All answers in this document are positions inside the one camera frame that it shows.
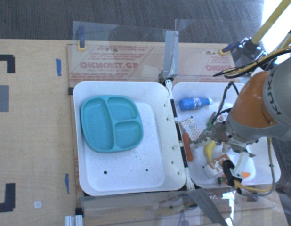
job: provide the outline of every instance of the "water bottle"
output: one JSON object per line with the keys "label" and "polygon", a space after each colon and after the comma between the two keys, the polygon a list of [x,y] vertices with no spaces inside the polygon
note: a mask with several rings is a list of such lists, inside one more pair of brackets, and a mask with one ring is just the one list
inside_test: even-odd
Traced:
{"label": "water bottle", "polygon": [[194,98],[186,98],[181,99],[179,101],[179,107],[181,111],[187,111],[187,110],[199,110],[205,105],[211,105],[212,99],[210,98],[200,98],[200,97],[194,97]]}

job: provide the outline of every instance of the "white tray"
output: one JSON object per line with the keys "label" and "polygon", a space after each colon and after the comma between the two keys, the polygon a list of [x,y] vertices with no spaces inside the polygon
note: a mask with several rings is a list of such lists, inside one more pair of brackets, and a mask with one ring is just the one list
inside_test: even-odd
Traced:
{"label": "white tray", "polygon": [[[173,96],[175,101],[175,107],[178,115],[178,121],[184,121],[191,116],[194,118],[195,123],[199,127],[200,131],[206,128],[206,123],[209,120],[211,114],[214,111],[218,111],[219,104],[223,97],[224,89],[228,83],[178,83],[173,88]],[[236,83],[238,90],[240,91],[244,84]],[[195,111],[181,111],[179,108],[179,101],[183,98],[191,97],[207,97],[212,98],[213,103],[209,106],[204,106],[200,110]],[[226,99],[223,109],[232,107],[237,94],[231,86],[227,91]],[[192,181],[203,188],[218,188],[218,187],[228,187],[227,185],[219,185],[216,178],[208,179],[206,174],[203,171],[203,166],[207,164],[206,156],[204,155],[204,146],[200,146],[197,149],[192,146],[192,153],[194,160],[188,163],[190,169],[190,175]],[[245,172],[249,172],[250,176],[243,180],[244,185],[262,185],[262,184],[271,184],[272,175],[269,167],[269,157],[267,150],[267,138],[263,137],[259,142],[247,146],[247,150],[250,153],[255,154],[253,158],[249,158],[248,163],[245,167]],[[212,154],[212,159],[216,159],[221,156],[222,146],[217,146]],[[232,150],[227,153],[229,158],[234,164],[237,163],[238,154]],[[275,180],[278,181],[281,175],[281,171],[276,159],[275,153],[272,150],[274,170],[275,170]]]}
{"label": "white tray", "polygon": [[[144,136],[135,148],[98,153],[86,143],[80,109],[93,96],[120,95],[132,99],[140,113]],[[155,82],[85,81],[73,91],[79,179],[89,195],[178,190],[186,174],[167,89]]]}

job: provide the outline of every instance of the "teal plate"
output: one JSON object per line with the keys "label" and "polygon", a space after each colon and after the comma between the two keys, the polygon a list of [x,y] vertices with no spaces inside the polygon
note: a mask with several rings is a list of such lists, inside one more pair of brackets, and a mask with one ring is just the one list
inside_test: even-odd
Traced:
{"label": "teal plate", "polygon": [[96,96],[81,107],[81,125],[87,144],[101,153],[136,147],[143,126],[135,103],[124,96]]}

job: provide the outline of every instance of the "bottle label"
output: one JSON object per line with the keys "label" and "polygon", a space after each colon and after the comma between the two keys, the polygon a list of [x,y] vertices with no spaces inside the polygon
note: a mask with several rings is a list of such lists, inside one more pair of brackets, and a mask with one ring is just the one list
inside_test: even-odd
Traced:
{"label": "bottle label", "polygon": [[198,110],[201,108],[201,101],[198,97],[193,98],[194,100],[194,110]]}

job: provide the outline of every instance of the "dark gray floor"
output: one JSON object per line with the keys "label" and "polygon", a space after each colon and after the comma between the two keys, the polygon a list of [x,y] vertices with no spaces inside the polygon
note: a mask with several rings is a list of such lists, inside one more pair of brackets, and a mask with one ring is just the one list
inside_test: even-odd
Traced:
{"label": "dark gray floor", "polygon": [[[0,0],[0,39],[71,40],[74,21],[173,30],[175,20],[182,25],[192,19],[191,25],[180,32],[180,42],[230,44],[253,36],[280,1]],[[272,43],[276,46],[281,40],[276,37],[290,30],[285,27],[289,23],[282,19],[283,25],[268,35],[270,40],[262,47]],[[115,32],[114,39],[123,36],[123,32]],[[291,142],[275,141],[274,147],[282,170],[277,190],[291,224]]]}

